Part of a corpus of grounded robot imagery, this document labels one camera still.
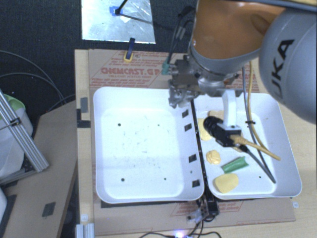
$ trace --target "table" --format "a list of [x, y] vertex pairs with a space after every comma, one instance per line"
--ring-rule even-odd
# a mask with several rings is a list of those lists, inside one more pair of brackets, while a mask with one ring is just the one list
[[[255, 75], [259, 89], [265, 92], [261, 83], [257, 61], [252, 62], [255, 67]], [[77, 109], [81, 110], [83, 102], [90, 103], [89, 92], [89, 52], [87, 50], [75, 51], [76, 66], [76, 103]], [[295, 222], [274, 223], [262, 225], [246, 225], [223, 228], [204, 229], [219, 232], [223, 238], [248, 238], [248, 237], [313, 237], [317, 234], [317, 168], [316, 168], [316, 126], [309, 124], [296, 117], [289, 110], [281, 106], [285, 127], [293, 149], [295, 160], [302, 179], [302, 193], [293, 199], [295, 210]], [[90, 111], [80, 113], [80, 120], [90, 120]], [[94, 222], [93, 207], [93, 182], [92, 182], [92, 145], [91, 132], [84, 126], [77, 129], [78, 140], [78, 171], [79, 171], [79, 193], [81, 224]], [[162, 232], [173, 235], [174, 232]], [[138, 238], [142, 234], [110, 235], [107, 238]]]

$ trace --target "green lid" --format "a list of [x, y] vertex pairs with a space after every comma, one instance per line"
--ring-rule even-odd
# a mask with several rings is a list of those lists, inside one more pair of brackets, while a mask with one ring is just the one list
[[5, 96], [6, 100], [9, 102], [10, 106], [14, 109], [14, 111], [17, 111], [20, 108], [24, 108], [25, 109], [25, 106], [24, 106], [24, 104], [21, 101], [17, 100], [14, 97], [6, 95], [6, 94], [4, 94], [4, 96]]

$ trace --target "metal rod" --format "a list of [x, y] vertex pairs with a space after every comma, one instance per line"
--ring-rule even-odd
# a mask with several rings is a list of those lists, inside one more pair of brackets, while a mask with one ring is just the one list
[[38, 150], [34, 144], [33, 139], [27, 133], [23, 124], [17, 124], [16, 126], [11, 126], [12, 121], [17, 119], [17, 114], [14, 109], [7, 102], [3, 92], [0, 90], [0, 114], [6, 127], [9, 128], [10, 132], [14, 136], [15, 140], [19, 143], [20, 147], [29, 158], [34, 169], [37, 172], [41, 172], [43, 169], [49, 166], [48, 162]]
[[122, 8], [128, 2], [128, 0], [124, 0], [118, 9], [114, 10], [115, 15], [120, 15]]

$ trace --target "metal sheet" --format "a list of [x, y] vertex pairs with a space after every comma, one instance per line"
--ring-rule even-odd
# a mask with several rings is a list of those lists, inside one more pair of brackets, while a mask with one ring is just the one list
[[129, 0], [120, 16], [113, 8], [124, 0], [82, 0], [82, 38], [84, 40], [155, 44], [150, 0]]

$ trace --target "divided white tray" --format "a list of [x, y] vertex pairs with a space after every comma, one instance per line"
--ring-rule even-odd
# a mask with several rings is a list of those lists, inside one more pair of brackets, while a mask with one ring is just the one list
[[[94, 94], [96, 189], [107, 203], [188, 201], [200, 198], [204, 180], [190, 104], [173, 109], [168, 90], [103, 87]], [[197, 118], [223, 110], [221, 98], [194, 100]], [[293, 197], [302, 184], [278, 103], [267, 94], [252, 94], [253, 120], [267, 148], [281, 161], [264, 154], [276, 179], [273, 184], [247, 154], [223, 148], [214, 139], [201, 141], [211, 192], [223, 200]], [[243, 96], [237, 98], [237, 125], [249, 141]], [[258, 157], [252, 147], [249, 149]], [[219, 165], [206, 161], [217, 150]], [[241, 156], [249, 166], [236, 170], [238, 186], [220, 193], [213, 184], [223, 174], [222, 165]]]
[[104, 87], [94, 94], [96, 189], [107, 203], [196, 200], [204, 192], [190, 104], [168, 90]]
[[[223, 111], [221, 98], [199, 96], [194, 102], [198, 119], [206, 118], [209, 111]], [[209, 141], [201, 140], [211, 192], [214, 196], [223, 200], [293, 197], [298, 195], [302, 190], [302, 183], [277, 101], [268, 94], [252, 93], [251, 109], [252, 118], [256, 122], [255, 128], [261, 141], [272, 153], [281, 157], [281, 161], [278, 161], [263, 154], [269, 169], [276, 179], [276, 184], [271, 182], [264, 171], [248, 154], [239, 153], [233, 148], [223, 148], [212, 138]], [[252, 141], [249, 129], [245, 123], [246, 120], [244, 100], [243, 95], [241, 95], [237, 98], [237, 125], [242, 128], [243, 136]], [[257, 150], [252, 147], [249, 147], [249, 149], [256, 157], [260, 158]], [[212, 165], [207, 162], [206, 153], [210, 150], [217, 150], [220, 153], [221, 163], [219, 165]], [[242, 156], [246, 157], [245, 160], [249, 166], [233, 172], [239, 178], [239, 185], [229, 193], [220, 193], [213, 181], [217, 176], [224, 174], [221, 166]]]

